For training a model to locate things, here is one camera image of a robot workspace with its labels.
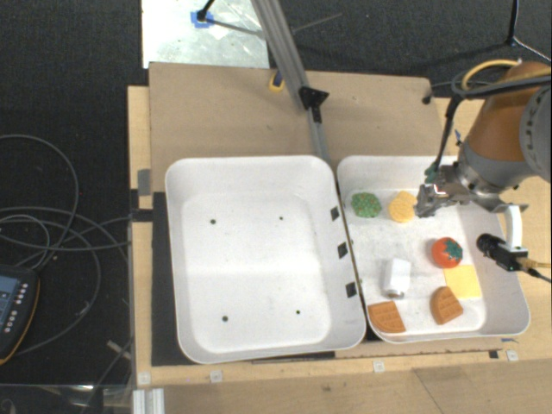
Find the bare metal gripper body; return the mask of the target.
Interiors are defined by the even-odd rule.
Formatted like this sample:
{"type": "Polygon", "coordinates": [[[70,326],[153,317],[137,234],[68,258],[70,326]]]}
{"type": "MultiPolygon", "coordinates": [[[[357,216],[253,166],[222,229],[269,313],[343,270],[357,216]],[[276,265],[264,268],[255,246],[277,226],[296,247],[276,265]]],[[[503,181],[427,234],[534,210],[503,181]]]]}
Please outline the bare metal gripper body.
{"type": "Polygon", "coordinates": [[[466,163],[456,161],[452,165],[432,163],[424,171],[424,185],[430,188],[430,196],[444,197],[444,207],[477,204],[483,209],[503,209],[499,197],[502,189],[488,183],[466,163]]]}

